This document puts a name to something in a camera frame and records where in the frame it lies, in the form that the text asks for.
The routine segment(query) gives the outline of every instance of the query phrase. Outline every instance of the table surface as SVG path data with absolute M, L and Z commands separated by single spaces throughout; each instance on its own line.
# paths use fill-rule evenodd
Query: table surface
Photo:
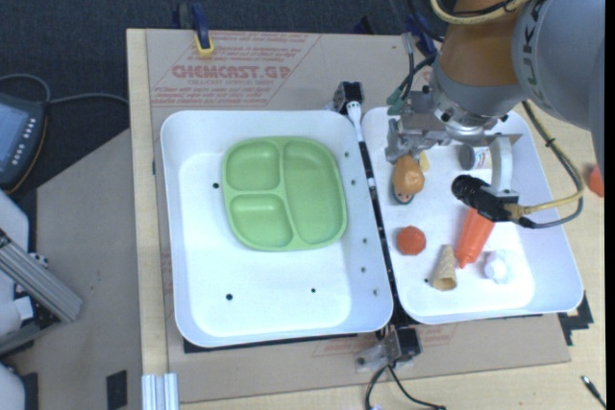
M 352 49 L 353 40 L 352 36 L 348 36 L 349 49 Z M 142 366 L 145 374 L 165 374 L 169 370 L 160 270 L 156 184 L 152 175 L 154 144 L 146 30 L 128 30 L 127 50 Z M 552 135 L 557 138 L 559 145 L 587 176 L 596 162 L 589 133 L 555 120 L 542 112 L 539 114 Z M 533 128 L 531 130 L 534 141 L 541 141 L 535 130 Z M 556 198 L 569 195 L 573 190 L 568 175 L 549 150 L 539 146 L 537 151 L 553 195 Z M 573 332 L 573 345 L 569 347 L 571 362 L 405 381 L 407 390 L 415 398 L 443 404 L 455 410 L 601 408 L 584 387 L 580 377 L 587 375 L 606 399 L 604 198 L 587 190 L 581 215 L 565 224 L 564 229 L 577 261 L 594 319 L 589 329 Z M 363 385 L 354 385 L 262 397 L 234 398 L 183 404 L 182 409 L 225 410 L 248 407 L 253 410 L 362 409 L 365 389 Z M 377 403 L 384 409 L 425 408 L 408 401 L 395 383 L 387 381 L 375 387 L 371 400 L 373 404 Z

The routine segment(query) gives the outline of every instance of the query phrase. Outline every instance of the green plate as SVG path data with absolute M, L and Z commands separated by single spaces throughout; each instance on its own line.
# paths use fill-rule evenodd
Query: green plate
M 236 237 L 257 250 L 321 248 L 346 228 L 337 163 L 322 144 L 302 137 L 243 140 L 225 154 L 223 192 Z

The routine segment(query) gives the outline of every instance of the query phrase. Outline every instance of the wooden table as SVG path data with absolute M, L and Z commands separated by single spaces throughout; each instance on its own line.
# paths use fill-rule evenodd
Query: wooden table
M 155 179 L 152 175 L 154 149 L 146 31 L 129 30 L 127 49 L 135 173 L 142 365 L 145 374 L 165 374 L 169 371 L 169 365 L 160 271 L 157 197 Z M 589 134 L 554 120 L 548 115 L 540 114 L 552 134 L 557 137 L 560 146 L 587 175 L 595 163 Z M 537 133 L 533 136 L 536 142 L 540 141 Z M 571 194 L 573 187 L 570 179 L 551 152 L 541 147 L 538 153 L 553 195 L 563 197 Z M 574 344 L 570 347 L 572 361 L 549 366 L 406 381 L 406 387 L 414 397 L 444 404 L 447 408 L 455 410 L 600 408 L 599 403 L 582 384 L 580 377 L 583 374 L 589 376 L 606 399 L 603 198 L 588 190 L 581 215 L 566 224 L 564 228 L 577 260 L 594 318 L 594 323 L 589 329 L 574 331 Z M 364 393 L 364 386 L 355 385 L 184 404 L 182 408 L 185 410 L 362 409 Z M 393 382 L 379 383 L 372 394 L 372 403 L 378 403 L 385 409 L 424 408 L 409 402 Z

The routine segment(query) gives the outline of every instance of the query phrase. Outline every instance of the white tray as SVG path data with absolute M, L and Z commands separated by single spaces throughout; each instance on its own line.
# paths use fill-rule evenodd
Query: white tray
M 303 136 L 333 153 L 348 224 L 317 250 L 263 252 L 234 236 L 222 182 L 226 151 L 264 136 Z M 187 110 L 160 133 L 175 317 L 206 348 L 376 331 L 393 300 L 378 227 L 348 119 L 326 110 Z
M 440 324 L 576 308 L 583 288 L 562 226 L 523 229 L 498 223 L 479 259 L 456 270 L 456 289 L 442 292 L 430 285 L 440 248 L 444 244 L 456 246 L 467 211 L 451 192 L 453 179 L 471 174 L 491 182 L 491 170 L 464 171 L 455 144 L 433 147 L 426 152 L 430 170 L 425 173 L 424 189 L 410 204 L 399 205 L 391 195 L 393 166 L 384 155 L 390 118 L 386 108 L 372 109 L 363 118 L 362 127 L 376 176 L 400 303 L 407 314 L 421 323 Z M 535 205 L 550 201 L 551 192 L 525 121 L 511 112 L 508 120 L 492 132 L 522 135 L 513 145 L 512 188 L 520 193 L 520 202 Z M 557 218 L 554 209 L 531 216 L 535 222 Z M 416 256 L 397 250 L 396 235 L 405 226 L 417 226 L 427 236 L 428 246 Z M 513 250 L 520 258 L 518 277 L 509 284 L 498 284 L 483 273 L 486 253 L 497 249 Z

